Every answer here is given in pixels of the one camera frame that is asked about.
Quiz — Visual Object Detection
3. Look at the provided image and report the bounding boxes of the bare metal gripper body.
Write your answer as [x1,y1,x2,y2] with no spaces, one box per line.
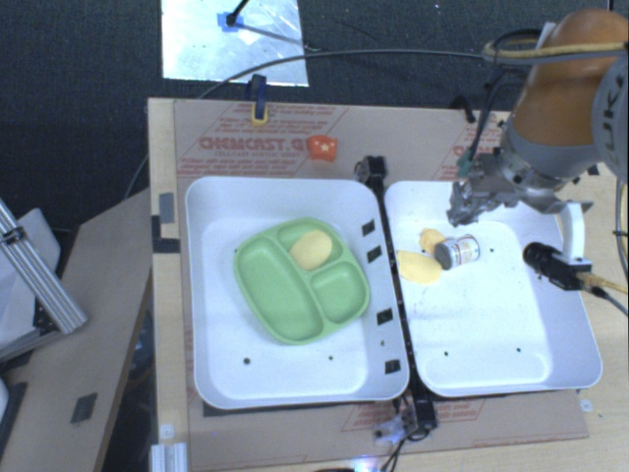
[462,151,567,214]

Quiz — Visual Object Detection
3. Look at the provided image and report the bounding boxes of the small white labelled can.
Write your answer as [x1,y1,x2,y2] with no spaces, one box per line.
[433,233,482,271]

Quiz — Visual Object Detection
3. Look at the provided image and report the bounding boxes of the small yellow toy food piece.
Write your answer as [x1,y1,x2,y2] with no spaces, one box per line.
[418,227,448,255]

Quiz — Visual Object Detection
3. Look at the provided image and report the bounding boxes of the yellow flat toy bread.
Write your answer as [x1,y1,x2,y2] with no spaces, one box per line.
[395,249,444,286]

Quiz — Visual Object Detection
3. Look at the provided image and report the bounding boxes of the thin black rod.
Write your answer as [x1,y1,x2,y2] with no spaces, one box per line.
[369,174,427,404]

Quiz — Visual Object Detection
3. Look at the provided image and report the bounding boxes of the white plastic tray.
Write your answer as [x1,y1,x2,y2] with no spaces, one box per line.
[184,175,411,411]
[383,180,604,399]

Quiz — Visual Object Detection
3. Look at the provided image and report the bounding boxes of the red cube with yellow stars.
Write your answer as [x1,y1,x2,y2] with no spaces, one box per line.
[307,134,340,162]

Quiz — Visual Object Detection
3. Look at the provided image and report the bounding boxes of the yellow oval toy bread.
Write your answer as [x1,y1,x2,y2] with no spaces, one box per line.
[288,228,334,272]

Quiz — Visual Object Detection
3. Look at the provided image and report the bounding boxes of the brown cardboard board red print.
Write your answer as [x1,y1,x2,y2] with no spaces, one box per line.
[172,98,591,472]

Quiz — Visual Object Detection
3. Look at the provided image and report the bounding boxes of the green divided plate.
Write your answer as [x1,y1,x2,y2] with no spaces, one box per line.
[233,216,372,347]

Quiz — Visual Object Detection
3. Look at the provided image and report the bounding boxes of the black cylinder on white bracket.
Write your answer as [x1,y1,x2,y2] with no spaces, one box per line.
[522,202,595,292]

